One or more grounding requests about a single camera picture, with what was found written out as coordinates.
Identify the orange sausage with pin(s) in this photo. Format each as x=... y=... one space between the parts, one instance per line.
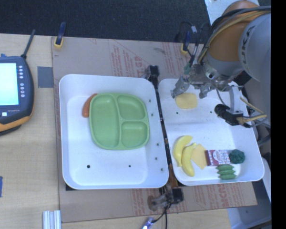
x=85 y=108

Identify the black cylinder on white bracket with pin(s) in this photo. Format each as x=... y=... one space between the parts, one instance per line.
x=230 y=112

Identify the yellow cheese slice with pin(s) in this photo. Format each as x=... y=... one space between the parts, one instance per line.
x=199 y=157

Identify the dark green broccoli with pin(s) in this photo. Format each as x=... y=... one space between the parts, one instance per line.
x=237 y=156

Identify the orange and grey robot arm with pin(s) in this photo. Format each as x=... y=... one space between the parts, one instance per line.
x=231 y=46

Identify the green pea pods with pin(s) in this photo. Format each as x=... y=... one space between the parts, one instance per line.
x=226 y=172

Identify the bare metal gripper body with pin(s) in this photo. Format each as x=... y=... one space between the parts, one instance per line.
x=206 y=76

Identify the white plastic tray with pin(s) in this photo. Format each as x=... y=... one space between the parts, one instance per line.
x=205 y=128
x=109 y=168

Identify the thin black rod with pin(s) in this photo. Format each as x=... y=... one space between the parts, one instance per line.
x=162 y=128

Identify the red and white packet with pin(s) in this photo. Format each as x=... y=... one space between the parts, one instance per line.
x=217 y=157

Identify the yellow banana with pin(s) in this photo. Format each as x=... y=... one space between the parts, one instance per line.
x=188 y=162
x=180 y=147

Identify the brown cardboard board red print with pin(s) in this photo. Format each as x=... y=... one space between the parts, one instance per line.
x=93 y=54

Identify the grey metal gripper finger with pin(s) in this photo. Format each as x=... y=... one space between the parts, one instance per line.
x=204 y=91
x=180 y=87

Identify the round yellow biscuit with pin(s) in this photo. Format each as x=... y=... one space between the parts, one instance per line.
x=186 y=100

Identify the green divided plate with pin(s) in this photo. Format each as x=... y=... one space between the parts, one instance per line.
x=119 y=121

